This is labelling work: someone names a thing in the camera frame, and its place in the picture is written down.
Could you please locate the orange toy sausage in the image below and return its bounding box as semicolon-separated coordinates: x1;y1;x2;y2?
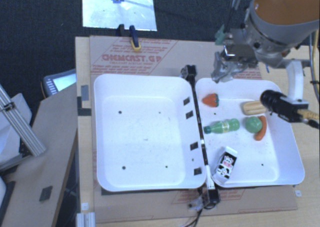
254;115;268;142

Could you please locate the brown cardboard board, red print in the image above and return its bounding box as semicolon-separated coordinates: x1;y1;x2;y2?
88;35;300;224

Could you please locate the green plastic bottle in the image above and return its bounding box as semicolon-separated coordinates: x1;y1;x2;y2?
203;118;241;135

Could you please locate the black cylinder on white bracket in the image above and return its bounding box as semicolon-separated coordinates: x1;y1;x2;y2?
259;60;310;124

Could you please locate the thin black and white rod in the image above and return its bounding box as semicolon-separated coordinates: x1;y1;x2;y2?
189;75;215;192

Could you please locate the white plastic tray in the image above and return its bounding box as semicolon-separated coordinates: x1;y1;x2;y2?
93;73;208;193
194;77;306;189

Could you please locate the tan toy bread bun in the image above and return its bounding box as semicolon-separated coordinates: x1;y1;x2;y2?
240;100;266;117

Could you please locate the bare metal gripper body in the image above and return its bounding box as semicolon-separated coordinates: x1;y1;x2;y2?
223;27;289;70

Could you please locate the red toy strawberry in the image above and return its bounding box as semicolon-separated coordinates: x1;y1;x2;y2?
201;92;220;108

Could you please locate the white milk carton, cow print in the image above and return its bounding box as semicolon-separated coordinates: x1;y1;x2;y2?
211;145;239;185

